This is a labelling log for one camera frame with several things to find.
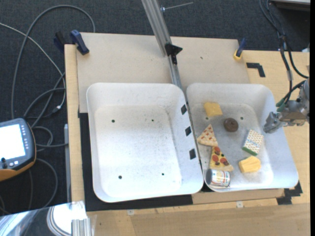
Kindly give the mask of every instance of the toy pizza slice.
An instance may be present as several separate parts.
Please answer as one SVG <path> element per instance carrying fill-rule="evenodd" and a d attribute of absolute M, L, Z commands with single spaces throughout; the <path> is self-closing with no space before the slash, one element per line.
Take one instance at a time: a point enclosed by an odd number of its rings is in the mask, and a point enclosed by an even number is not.
<path fill-rule="evenodd" d="M 201 135 L 197 138 L 197 141 L 202 145 L 218 146 L 218 142 L 211 124 L 209 124 L 208 127 L 202 131 Z"/>
<path fill-rule="evenodd" d="M 221 149 L 218 146 L 212 147 L 209 168 L 213 170 L 221 170 L 221 171 L 234 170 L 233 166 L 230 165 L 227 158 L 225 157 L 225 155 L 222 153 Z"/>

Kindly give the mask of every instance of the black floor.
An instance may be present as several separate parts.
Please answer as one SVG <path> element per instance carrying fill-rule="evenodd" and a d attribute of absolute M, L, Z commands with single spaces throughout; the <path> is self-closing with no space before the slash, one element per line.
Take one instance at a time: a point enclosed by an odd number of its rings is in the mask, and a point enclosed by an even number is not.
<path fill-rule="evenodd" d="M 259 0 L 159 0 L 164 7 L 193 2 L 181 8 L 167 10 L 165 20 L 172 36 L 229 38 L 247 40 L 248 50 L 277 50 L 277 32 L 264 18 Z M 153 34 L 141 0 L 0 0 L 0 23 L 27 32 L 34 19 L 44 10 L 62 4 L 77 6 L 88 12 L 95 21 L 96 32 L 123 34 Z M 301 51 L 310 42 L 310 13 L 278 9 L 270 5 L 278 18 L 288 42 L 294 51 Z M 41 17 L 31 31 L 31 37 L 64 71 L 63 54 L 55 47 L 53 38 L 61 31 L 67 42 L 72 30 L 92 32 L 90 20 L 82 12 L 71 8 L 58 8 Z M 12 80 L 24 37 L 0 25 L 0 121 L 11 119 Z M 51 89 L 59 73 L 41 51 L 30 41 L 26 43 L 17 73 L 14 97 L 14 117 L 23 116 L 29 104 L 41 93 Z M 62 100 L 56 93 L 46 114 Z M 45 101 L 40 101 L 29 116 L 38 115 Z M 53 144 L 64 142 L 66 105 L 40 121 L 49 128 Z M 35 130 L 36 141 L 45 144 L 47 133 Z M 38 152 L 38 158 L 49 162 L 57 171 L 59 185 L 51 205 L 66 202 L 64 148 L 49 148 Z M 31 169 L 33 196 L 31 209 L 42 207 L 54 192 L 54 175 L 41 162 Z M 31 182 L 29 172 L 0 182 L 0 196 L 9 212 L 28 209 Z"/>

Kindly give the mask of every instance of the brown round object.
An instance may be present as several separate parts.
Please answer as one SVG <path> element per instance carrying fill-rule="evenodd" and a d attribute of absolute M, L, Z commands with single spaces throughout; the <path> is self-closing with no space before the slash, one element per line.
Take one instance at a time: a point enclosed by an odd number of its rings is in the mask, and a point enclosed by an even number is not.
<path fill-rule="evenodd" d="M 233 118 L 227 118 L 224 121 L 224 128 L 228 131 L 228 132 L 235 132 L 238 130 L 238 123 L 235 119 Z"/>

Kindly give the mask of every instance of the table surface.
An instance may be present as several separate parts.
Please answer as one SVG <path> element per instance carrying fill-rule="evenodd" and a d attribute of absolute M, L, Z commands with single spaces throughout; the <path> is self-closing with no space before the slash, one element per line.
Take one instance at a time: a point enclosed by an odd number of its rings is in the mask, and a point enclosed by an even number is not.
<path fill-rule="evenodd" d="M 298 69 L 308 74 L 309 53 L 293 53 Z M 65 46 L 67 111 L 71 195 L 73 201 L 84 200 L 80 123 L 78 118 L 77 52 L 74 45 Z M 242 64 L 260 63 L 266 74 L 261 78 L 256 69 L 247 69 L 249 81 L 263 84 L 281 99 L 288 90 L 284 63 L 279 52 L 243 51 Z M 294 74 L 294 84 L 302 81 Z M 310 234 L 310 129 L 285 127 L 291 153 L 298 170 L 303 193 L 292 197 L 292 205 L 278 205 L 276 197 L 283 189 L 193 194 L 193 205 L 137 210 L 89 212 L 96 235 L 309 235 Z"/>

